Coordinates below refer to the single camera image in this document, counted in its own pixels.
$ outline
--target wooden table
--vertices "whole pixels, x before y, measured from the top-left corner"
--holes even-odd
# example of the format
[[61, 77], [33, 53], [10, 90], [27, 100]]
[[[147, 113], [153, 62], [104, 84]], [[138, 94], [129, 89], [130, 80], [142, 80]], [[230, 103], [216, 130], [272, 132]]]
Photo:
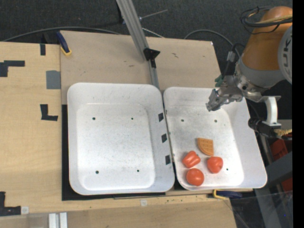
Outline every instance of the wooden table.
[[[145, 62], [137, 59], [130, 36], [69, 31], [62, 34], [73, 51], [70, 57], [64, 56], [58, 45], [46, 45], [46, 54], [41, 55], [39, 44], [0, 43], [0, 62], [25, 61], [25, 67], [11, 66], [8, 76], [0, 77], [0, 191], [6, 192], [5, 206], [28, 206], [30, 213], [73, 211], [69, 213], [69, 217], [73, 217], [69, 221], [74, 222], [72, 227], [81, 227], [83, 222], [94, 227], [92, 219], [101, 216], [100, 209], [102, 217], [109, 224], [116, 224], [115, 227], [123, 226], [123, 221], [119, 225], [119, 219], [115, 219], [117, 214], [135, 224], [133, 214], [137, 212], [142, 214], [139, 219], [146, 217], [150, 219], [149, 225], [157, 224], [157, 227], [175, 224], [173, 221], [180, 219], [197, 225], [193, 227], [203, 227], [204, 221], [213, 223], [213, 227], [224, 224], [236, 227], [229, 201], [209, 199], [206, 193], [210, 191], [172, 189], [164, 197], [61, 200], [61, 105], [66, 103], [65, 92], [69, 85], [77, 81], [150, 83], [149, 70], [143, 66]], [[156, 63], [162, 91], [169, 86], [213, 87], [214, 78], [220, 72], [212, 43], [164, 38], [148, 38], [148, 42], [151, 48], [161, 51]], [[121, 48], [118, 52], [121, 57], [116, 57], [116, 53], [99, 53], [113, 47]], [[119, 68], [136, 77], [116, 74], [121, 72]], [[96, 74], [96, 70], [102, 70], [102, 74]], [[61, 71], [62, 95], [60, 89], [47, 89], [47, 71]], [[48, 105], [48, 115], [57, 115], [57, 121], [41, 119], [41, 104]], [[147, 201], [147, 207], [141, 207], [142, 199]], [[12, 218], [1, 218], [1, 224], [12, 224]], [[132, 227], [155, 225], [139, 223]], [[183, 222], [175, 224], [176, 227], [184, 225]]]

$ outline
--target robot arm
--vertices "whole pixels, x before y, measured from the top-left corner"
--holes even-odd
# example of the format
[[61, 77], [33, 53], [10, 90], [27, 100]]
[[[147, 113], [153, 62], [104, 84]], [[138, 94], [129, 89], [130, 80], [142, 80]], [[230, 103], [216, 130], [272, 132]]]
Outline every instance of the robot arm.
[[280, 129], [281, 126], [276, 122], [276, 101], [280, 96], [262, 94], [284, 79], [292, 84], [292, 19], [285, 23], [274, 23], [272, 26], [265, 25], [269, 21], [290, 17], [291, 8], [267, 9], [261, 21], [256, 23], [258, 27], [253, 30], [236, 63], [234, 74], [224, 75], [219, 89], [212, 90], [206, 104], [209, 111], [216, 111], [224, 104], [239, 102], [243, 97], [254, 102], [264, 102], [267, 106], [267, 119], [262, 121], [252, 118], [248, 124], [267, 137], [277, 136], [275, 129]]

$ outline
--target tomato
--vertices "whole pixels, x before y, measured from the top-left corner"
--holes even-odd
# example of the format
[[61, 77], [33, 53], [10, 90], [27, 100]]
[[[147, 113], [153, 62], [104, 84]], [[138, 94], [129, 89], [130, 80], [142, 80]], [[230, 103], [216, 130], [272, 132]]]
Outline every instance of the tomato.
[[200, 186], [204, 182], [205, 177], [199, 169], [192, 168], [187, 172], [186, 179], [191, 185]]
[[196, 164], [200, 163], [200, 157], [195, 153], [195, 151], [190, 151], [182, 160], [183, 164], [187, 168], [191, 168]]
[[217, 156], [212, 156], [207, 160], [207, 167], [212, 173], [219, 173], [223, 165], [223, 159]]

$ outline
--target dark background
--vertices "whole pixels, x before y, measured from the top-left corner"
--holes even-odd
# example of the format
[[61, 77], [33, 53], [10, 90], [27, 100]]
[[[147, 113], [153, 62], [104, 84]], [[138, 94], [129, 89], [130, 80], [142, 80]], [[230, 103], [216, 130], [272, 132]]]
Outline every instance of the dark background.
[[[250, 34], [240, 23], [245, 10], [256, 6], [293, 7], [293, 0], [133, 0], [139, 16], [161, 10], [167, 12], [142, 20], [142, 27], [167, 38], [184, 38], [197, 29], [210, 29], [227, 37], [232, 43], [246, 44]], [[0, 40], [22, 33], [62, 26], [103, 28], [128, 34], [126, 26], [117, 24], [115, 0], [0, 0]], [[211, 40], [220, 67], [225, 65], [231, 46], [209, 32], [196, 33], [191, 39]], [[41, 33], [19, 38], [16, 42], [41, 42]], [[278, 118], [292, 119], [292, 86], [282, 81], [265, 93], [281, 95]], [[254, 104], [260, 116], [266, 116], [264, 104]]]

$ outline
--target white tray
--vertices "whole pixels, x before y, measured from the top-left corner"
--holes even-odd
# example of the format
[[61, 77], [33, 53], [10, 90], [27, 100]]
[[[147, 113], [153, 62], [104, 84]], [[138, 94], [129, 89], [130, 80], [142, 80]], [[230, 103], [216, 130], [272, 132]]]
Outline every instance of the white tray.
[[162, 95], [152, 85], [77, 83], [67, 93], [69, 180], [82, 195], [174, 184]]
[[[164, 92], [164, 105], [177, 179], [188, 190], [231, 188], [260, 188], [267, 175], [254, 131], [249, 128], [247, 104], [241, 102], [224, 105], [209, 112], [206, 103], [212, 89], [171, 87]], [[212, 174], [207, 168], [209, 156], [197, 146], [197, 138], [212, 139], [214, 156], [222, 157], [223, 169]], [[194, 150], [201, 162], [194, 168], [205, 176], [201, 186], [186, 181], [188, 169], [181, 162]]]

